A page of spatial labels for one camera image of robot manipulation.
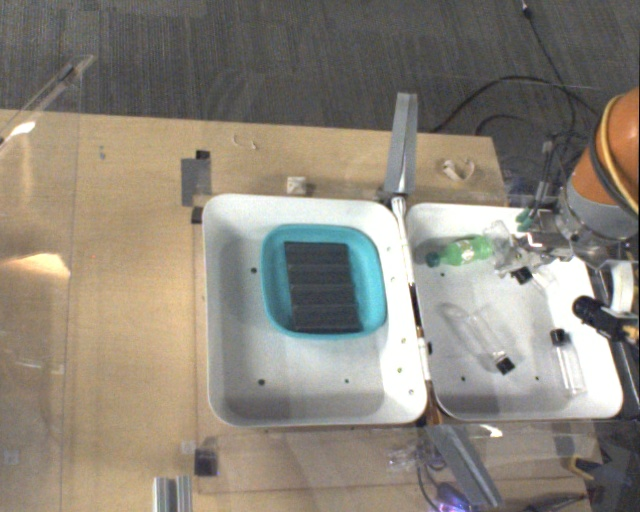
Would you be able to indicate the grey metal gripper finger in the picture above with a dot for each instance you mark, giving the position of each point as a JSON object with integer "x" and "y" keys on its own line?
{"x": 533, "y": 242}
{"x": 525, "y": 263}

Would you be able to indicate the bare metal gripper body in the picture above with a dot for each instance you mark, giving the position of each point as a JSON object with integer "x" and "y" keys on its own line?
{"x": 560, "y": 240}

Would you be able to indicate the clear bottle with black cap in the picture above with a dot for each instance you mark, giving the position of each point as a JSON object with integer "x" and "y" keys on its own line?
{"x": 502, "y": 240}
{"x": 475, "y": 330}

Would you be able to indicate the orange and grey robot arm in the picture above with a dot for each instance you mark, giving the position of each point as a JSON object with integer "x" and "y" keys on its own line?
{"x": 600, "y": 165}

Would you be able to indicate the green plastic bottle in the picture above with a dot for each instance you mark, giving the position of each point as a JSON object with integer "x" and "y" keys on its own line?
{"x": 465, "y": 250}

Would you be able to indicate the small clear bottle, black cap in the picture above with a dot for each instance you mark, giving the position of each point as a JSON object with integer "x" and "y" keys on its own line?
{"x": 569, "y": 367}

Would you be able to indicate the thin black and white rod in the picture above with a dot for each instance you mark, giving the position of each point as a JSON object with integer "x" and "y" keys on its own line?
{"x": 413, "y": 300}

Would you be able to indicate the white plastic tray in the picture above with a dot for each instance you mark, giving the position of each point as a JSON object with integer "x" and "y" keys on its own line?
{"x": 235, "y": 350}
{"x": 530, "y": 400}

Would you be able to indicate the black ribbed rectangular block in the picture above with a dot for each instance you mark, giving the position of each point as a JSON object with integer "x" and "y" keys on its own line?
{"x": 322, "y": 287}

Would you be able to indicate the teal plastic bowl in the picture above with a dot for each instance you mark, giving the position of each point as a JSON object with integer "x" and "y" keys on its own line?
{"x": 272, "y": 280}

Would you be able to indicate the black cylinder on white bracket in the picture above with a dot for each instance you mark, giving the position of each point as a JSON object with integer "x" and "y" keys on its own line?
{"x": 597, "y": 315}

